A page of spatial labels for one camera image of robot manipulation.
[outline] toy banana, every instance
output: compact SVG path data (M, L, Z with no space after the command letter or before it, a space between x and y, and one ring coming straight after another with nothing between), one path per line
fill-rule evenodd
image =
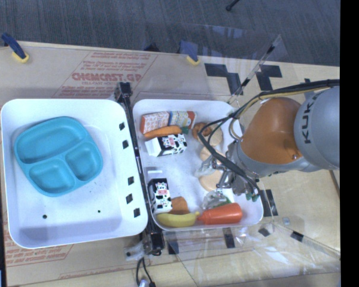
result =
M199 212L187 213L185 215L159 213L157 220L167 227L191 227L196 222L198 216Z

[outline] table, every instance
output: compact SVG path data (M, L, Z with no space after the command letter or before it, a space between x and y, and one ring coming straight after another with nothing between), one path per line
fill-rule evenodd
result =
M19 43L30 56L25 64L12 58L10 48L0 47L0 109L15 98L112 98L115 82L121 80L132 83L133 103L159 95L228 101L232 78L243 81L259 61L204 55L199 56L201 64L193 66L183 54ZM120 59L133 63L110 62ZM227 71L221 72L221 65ZM337 67L283 61L262 66L258 71L264 74L264 69L281 71L281 77L267 75L274 87L339 78ZM86 75L98 72L116 79L99 89L85 84ZM168 81L170 89L161 84ZM260 84L253 76L233 105L258 93ZM168 246L161 256L146 257L148 271L158 286L241 286L242 282L264 286L265 280L272 286L295 282L334 286L340 276L339 180L339 172L323 170L263 178L273 208L259 224L233 228L233 246L227 248L221 230L167 234L167 242L178 245L179 253L171 254ZM1 187L7 223L4 183ZM7 224L4 235L8 286L113 286L114 282L136 286L136 261L126 259L124 248L138 243L138 236L28 250L12 241Z

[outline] hole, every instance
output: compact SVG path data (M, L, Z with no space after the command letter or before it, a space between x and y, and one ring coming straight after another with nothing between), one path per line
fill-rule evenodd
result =
M131 201L133 201L133 195L129 194L128 196L126 196L126 204L129 204Z
M134 212L134 218L138 217L141 214L139 208L136 208L133 212Z

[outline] gray carpet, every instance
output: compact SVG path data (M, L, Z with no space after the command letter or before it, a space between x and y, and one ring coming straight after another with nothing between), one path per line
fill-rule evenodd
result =
M280 34L289 62L339 66L340 0L241 0L228 12L232 1L0 0L0 45L7 32L24 41L134 50L155 42L161 51L175 52L186 35L221 54L244 57L264 43L260 35ZM203 25L251 36L237 46Z

